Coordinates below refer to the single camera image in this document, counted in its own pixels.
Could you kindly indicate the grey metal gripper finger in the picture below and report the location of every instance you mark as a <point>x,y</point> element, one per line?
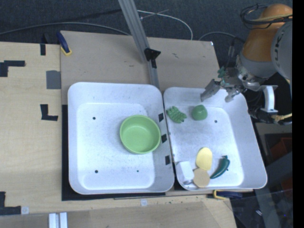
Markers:
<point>231,96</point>
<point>210,89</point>

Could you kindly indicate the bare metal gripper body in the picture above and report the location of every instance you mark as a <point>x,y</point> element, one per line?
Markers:
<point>247,81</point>

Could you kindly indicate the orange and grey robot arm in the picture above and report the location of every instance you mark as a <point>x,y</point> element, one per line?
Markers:
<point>259,46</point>

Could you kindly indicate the green cup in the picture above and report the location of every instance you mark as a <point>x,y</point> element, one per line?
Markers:
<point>199,113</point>

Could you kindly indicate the green ribbed toy vegetable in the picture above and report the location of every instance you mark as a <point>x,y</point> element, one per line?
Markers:
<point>176,115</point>

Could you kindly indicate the white plastic tray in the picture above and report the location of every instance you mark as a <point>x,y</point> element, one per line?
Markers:
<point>213,136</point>
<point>102,151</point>

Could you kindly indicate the yellow oval slice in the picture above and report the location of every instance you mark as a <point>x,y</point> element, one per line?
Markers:
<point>204,158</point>

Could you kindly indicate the green chili pepper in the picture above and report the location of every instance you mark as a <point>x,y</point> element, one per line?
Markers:
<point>222,168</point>

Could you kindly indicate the green bowl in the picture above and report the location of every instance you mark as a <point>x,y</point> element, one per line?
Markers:
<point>140,134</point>

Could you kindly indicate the white block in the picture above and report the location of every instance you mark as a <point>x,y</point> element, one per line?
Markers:
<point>185,171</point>

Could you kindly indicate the tan round biscuit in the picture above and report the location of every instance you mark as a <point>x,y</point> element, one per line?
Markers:
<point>201,178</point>

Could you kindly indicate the brown cardboard board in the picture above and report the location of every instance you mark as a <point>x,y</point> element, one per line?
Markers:
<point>107,60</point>

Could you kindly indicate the black cylinder on white bracket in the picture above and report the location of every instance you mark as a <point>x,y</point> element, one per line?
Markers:
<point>269,98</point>

